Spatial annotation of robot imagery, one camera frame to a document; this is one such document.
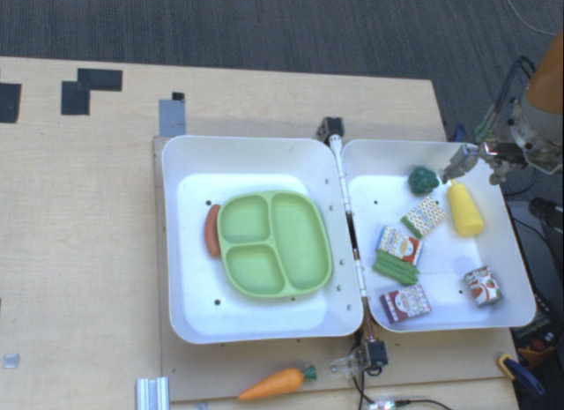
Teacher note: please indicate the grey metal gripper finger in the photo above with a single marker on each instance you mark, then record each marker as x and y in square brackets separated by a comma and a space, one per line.
[500, 172]
[460, 161]

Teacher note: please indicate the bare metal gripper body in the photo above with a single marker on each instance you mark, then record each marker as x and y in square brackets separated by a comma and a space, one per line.
[535, 150]

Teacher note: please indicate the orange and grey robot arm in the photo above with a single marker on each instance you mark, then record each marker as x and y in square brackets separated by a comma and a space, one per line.
[548, 86]

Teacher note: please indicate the green broccoli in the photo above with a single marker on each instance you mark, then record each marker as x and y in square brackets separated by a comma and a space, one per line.
[422, 181]

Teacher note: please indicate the yellow bottle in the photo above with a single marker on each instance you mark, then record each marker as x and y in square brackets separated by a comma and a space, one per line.
[465, 214]

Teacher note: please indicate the green and white carton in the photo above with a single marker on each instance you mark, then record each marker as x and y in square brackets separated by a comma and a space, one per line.
[424, 216]

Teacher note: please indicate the white plastic tray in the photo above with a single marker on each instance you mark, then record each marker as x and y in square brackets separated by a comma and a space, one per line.
[198, 302]
[445, 263]

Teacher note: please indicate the red and white carton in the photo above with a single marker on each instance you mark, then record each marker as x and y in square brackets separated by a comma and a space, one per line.
[400, 246]

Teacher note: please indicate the red and white can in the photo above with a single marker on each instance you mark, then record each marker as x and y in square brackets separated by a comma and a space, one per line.
[483, 287]

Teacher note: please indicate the thin black and white rod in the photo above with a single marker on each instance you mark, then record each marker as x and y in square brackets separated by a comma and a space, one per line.
[344, 188]

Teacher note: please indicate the green beans bundle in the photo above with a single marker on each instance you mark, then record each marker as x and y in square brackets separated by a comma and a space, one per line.
[395, 268]

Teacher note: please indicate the dark red carton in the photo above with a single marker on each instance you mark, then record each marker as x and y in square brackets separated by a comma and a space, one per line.
[405, 303]

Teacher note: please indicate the green divided plate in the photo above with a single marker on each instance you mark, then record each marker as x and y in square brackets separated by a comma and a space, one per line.
[291, 232]

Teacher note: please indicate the orange sausage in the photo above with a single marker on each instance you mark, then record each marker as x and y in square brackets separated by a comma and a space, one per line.
[212, 232]

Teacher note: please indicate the orange carrot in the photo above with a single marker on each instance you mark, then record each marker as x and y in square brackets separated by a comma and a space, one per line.
[275, 384]

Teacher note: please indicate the black cylinder on white bracket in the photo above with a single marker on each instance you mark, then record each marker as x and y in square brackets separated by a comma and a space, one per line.
[544, 210]

